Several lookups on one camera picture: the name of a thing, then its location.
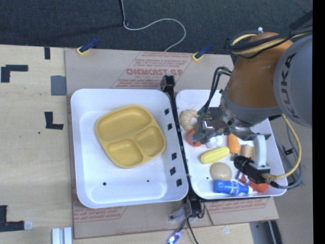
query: blue clip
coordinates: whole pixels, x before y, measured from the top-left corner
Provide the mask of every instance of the blue clip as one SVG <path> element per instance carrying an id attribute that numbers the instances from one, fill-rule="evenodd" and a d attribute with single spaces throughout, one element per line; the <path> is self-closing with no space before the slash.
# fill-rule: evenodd
<path id="1" fill-rule="evenodd" d="M 77 53 L 80 55 L 80 56 L 83 56 L 85 55 L 89 49 L 91 48 L 94 48 L 97 46 L 98 43 L 101 42 L 101 39 L 100 38 L 93 38 L 92 40 L 90 40 L 89 42 L 85 43 L 83 46 L 79 47 L 77 49 Z"/>
<path id="2" fill-rule="evenodd" d="M 203 57 L 203 54 L 207 53 L 211 48 L 212 48 L 212 45 L 205 46 L 202 50 L 200 50 L 192 55 L 192 60 L 194 60 L 195 62 L 198 62 Z"/>

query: black fabric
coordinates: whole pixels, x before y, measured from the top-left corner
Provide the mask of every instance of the black fabric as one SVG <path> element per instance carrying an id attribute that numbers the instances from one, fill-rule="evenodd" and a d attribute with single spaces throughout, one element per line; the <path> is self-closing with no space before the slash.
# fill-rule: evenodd
<path id="1" fill-rule="evenodd" d="M 207 44 L 228 54 L 223 44 L 238 32 L 262 27 L 286 33 L 298 19 L 312 24 L 313 0 L 123 0 L 130 28 L 162 18 L 180 21 L 187 34 L 172 52 L 197 52 Z M 0 0 L 0 44 L 78 48 L 101 38 L 97 48 L 164 51 L 183 37 L 172 21 L 145 30 L 122 26 L 119 0 Z"/>

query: white cable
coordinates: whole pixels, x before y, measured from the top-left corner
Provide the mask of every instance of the white cable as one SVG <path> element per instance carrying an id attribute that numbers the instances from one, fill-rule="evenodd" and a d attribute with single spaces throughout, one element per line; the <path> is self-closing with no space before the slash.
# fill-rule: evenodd
<path id="1" fill-rule="evenodd" d="M 121 0 L 121 5 L 122 5 L 122 13 L 123 13 L 123 26 L 124 26 L 125 29 L 127 29 L 129 31 L 140 31 L 140 30 L 143 30 L 145 28 L 148 28 L 148 27 L 154 25 L 155 23 L 161 22 L 161 21 L 174 21 L 174 22 L 178 23 L 183 28 L 183 30 L 184 30 L 184 36 L 182 37 L 182 39 L 179 40 L 177 43 L 174 43 L 173 45 L 171 45 L 170 47 L 168 47 L 165 51 L 168 51 L 169 49 L 171 49 L 172 47 L 174 47 L 177 44 L 181 43 L 185 39 L 185 37 L 186 37 L 186 29 L 185 29 L 184 25 L 180 21 L 177 21 L 177 20 L 172 19 L 172 18 L 163 18 L 163 19 L 154 21 L 154 22 L 146 25 L 145 27 L 141 27 L 141 28 L 129 28 L 129 27 L 127 27 L 126 24 L 125 24 L 125 14 L 124 14 L 123 0 Z"/>

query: cardboard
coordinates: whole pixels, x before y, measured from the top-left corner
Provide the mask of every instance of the cardboard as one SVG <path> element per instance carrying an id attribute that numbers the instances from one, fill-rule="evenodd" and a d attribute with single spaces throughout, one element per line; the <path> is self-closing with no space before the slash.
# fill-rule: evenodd
<path id="1" fill-rule="evenodd" d="M 169 222 L 169 213 L 182 201 L 91 209 L 83 206 L 76 194 L 70 98 L 82 88 L 159 89 L 163 75 L 173 75 L 175 93 L 183 89 L 210 89 L 216 68 L 233 68 L 229 55 L 205 54 L 198 62 L 190 53 L 143 52 L 91 49 L 79 56 L 76 49 L 65 49 L 67 105 L 71 175 L 73 183 L 74 238 L 121 235 L 177 229 L 180 223 Z M 228 78 L 222 76 L 218 89 Z M 273 220 L 278 213 L 272 197 L 206 202 L 202 219 L 192 227 Z"/>

